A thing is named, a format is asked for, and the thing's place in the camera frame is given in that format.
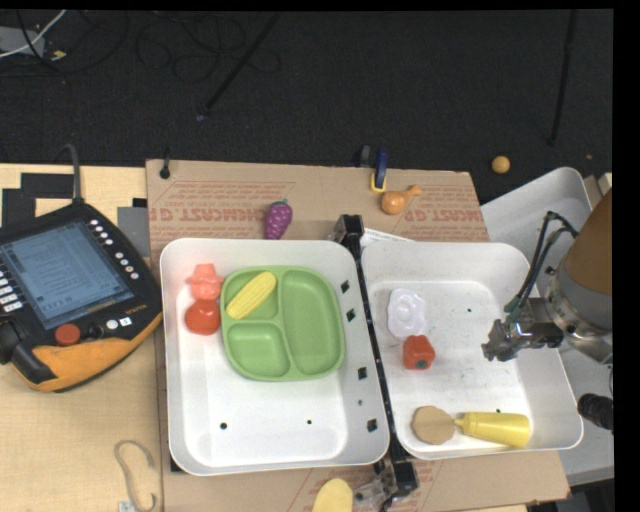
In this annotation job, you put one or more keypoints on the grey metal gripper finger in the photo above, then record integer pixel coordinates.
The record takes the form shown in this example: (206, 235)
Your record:
(495, 351)
(502, 329)

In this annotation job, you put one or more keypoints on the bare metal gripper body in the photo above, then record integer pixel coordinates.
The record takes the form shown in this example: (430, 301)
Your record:
(542, 327)

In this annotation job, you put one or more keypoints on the white plastic tray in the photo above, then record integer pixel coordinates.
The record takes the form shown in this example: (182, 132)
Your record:
(275, 425)
(480, 370)

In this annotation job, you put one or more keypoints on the red bell pepper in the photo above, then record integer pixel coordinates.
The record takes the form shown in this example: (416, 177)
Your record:
(419, 351)

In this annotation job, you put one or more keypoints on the yellow mustard bottle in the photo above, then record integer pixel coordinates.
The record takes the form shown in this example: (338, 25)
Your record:
(500, 428)

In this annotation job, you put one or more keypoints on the tan round biscuit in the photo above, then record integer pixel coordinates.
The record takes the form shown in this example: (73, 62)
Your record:
(432, 425)

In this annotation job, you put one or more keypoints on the white fried egg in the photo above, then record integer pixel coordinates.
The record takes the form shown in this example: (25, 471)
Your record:
(406, 312)

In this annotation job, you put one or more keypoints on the thin black rod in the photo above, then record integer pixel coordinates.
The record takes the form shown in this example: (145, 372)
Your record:
(376, 345)

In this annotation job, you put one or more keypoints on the tan ball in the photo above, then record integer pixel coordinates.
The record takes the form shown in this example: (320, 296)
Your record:
(500, 164)

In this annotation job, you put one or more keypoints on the orange chicken drumstick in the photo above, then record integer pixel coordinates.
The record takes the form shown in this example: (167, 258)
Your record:
(394, 201)

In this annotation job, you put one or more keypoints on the green divided plate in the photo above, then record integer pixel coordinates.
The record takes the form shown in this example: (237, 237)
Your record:
(310, 325)

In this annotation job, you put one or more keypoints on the yellow ridged chip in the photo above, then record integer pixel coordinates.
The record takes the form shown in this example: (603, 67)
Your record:
(332, 497)

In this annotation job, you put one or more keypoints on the brown cardboard board red print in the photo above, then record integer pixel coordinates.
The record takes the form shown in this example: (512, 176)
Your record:
(320, 205)

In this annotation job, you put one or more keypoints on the purple grapes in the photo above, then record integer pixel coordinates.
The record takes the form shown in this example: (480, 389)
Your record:
(277, 220)

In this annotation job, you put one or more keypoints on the yellow corn cob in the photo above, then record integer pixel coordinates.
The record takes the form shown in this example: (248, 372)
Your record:
(250, 296)

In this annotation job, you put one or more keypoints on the red and pink toy figure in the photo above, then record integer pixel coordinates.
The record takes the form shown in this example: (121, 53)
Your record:
(202, 315)

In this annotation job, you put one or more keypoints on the tan rubber band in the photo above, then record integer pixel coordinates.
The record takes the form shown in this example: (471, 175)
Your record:
(131, 470)

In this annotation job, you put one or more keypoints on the black cylinder on white bracket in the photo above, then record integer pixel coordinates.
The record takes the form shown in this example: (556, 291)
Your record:
(597, 410)

